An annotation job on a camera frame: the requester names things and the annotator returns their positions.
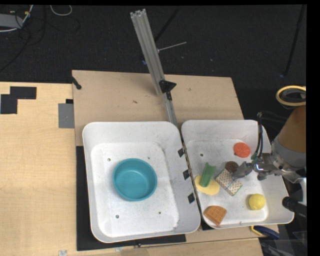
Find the black floor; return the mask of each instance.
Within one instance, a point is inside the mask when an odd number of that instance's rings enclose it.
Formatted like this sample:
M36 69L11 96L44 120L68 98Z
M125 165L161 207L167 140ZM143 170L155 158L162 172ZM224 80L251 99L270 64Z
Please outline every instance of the black floor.
M187 42L160 51L165 74L231 77L245 119L256 120L259 111L288 117L291 110L275 96L284 86L306 85L307 6L300 16L302 6L72 5L70 15L60 16L49 5L35 5L22 29L0 32L0 81L71 83L72 70L149 73L130 18L130 12L146 9L157 48ZM23 18L28 8L0 4L0 14L15 11ZM70 11L68 5L53 8ZM264 126L271 140L282 127ZM292 233L306 231L307 221L290 225L285 235L294 240Z

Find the aluminum rod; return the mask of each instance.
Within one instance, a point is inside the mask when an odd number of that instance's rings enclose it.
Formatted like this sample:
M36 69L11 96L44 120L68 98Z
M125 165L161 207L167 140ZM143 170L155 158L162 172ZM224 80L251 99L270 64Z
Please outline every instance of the aluminum rod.
M159 85L161 80L165 80L165 74L162 69L158 50L150 28L146 9L131 12L130 16L145 58L145 62L154 83L155 92L157 95L162 95L163 97L168 121L175 126L178 126L173 102L167 98L166 93L162 93Z

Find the cookie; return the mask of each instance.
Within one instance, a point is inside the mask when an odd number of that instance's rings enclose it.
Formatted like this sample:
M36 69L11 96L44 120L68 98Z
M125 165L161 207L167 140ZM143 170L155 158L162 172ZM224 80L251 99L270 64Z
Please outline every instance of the cookie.
M231 174L235 173L238 167L239 165L235 161L226 162L224 166L224 168L226 168L226 170Z
M204 216L206 216L210 221L213 223L217 224L218 226L226 216L227 209L218 206L218 205L212 205L209 206L207 209L204 211Z
M250 156L250 147L244 142L238 142L233 146L234 154L240 158L247 158Z

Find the white tray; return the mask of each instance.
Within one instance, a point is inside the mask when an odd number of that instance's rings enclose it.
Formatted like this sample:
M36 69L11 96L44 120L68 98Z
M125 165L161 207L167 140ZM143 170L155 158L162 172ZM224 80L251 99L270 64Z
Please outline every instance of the white tray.
M188 165L185 155L179 155L183 146L177 127L166 121L92 122L84 127L82 136L91 230L99 241L113 243L198 229L201 216L197 201L189 200L196 196L191 177L185 179ZM126 201L113 186L114 168L128 158L144 160L156 172L157 188L143 201Z
M258 125L254 120L189 120L183 123L182 136L191 167L193 178L202 175L206 162L216 166L213 179L224 169L225 163L235 161L239 165L249 157L240 158L234 155L233 145L245 142L253 153L258 143ZM263 128L263 153L270 153L271 145ZM234 228L251 225L287 224L294 218L294 213L282 206L282 200L288 196L282 176L268 175L259 181L257 173L252 171L246 177L238 179L243 186L234 195L229 195L223 188L215 195L197 191L201 215L211 205L227 209L220 226L207 217L204 221L215 229ZM262 194L266 205L261 210L250 210L248 197Z

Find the black clamp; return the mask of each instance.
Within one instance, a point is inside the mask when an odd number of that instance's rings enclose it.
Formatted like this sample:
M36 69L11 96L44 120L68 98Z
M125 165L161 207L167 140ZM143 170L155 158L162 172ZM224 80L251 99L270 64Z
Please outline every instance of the black clamp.
M172 101L171 90L177 85L175 82L169 82L166 80L161 80L159 82L161 92L166 93L166 98Z
M80 90L82 86L78 83L78 81L72 76L71 77L72 83L74 83L75 87Z

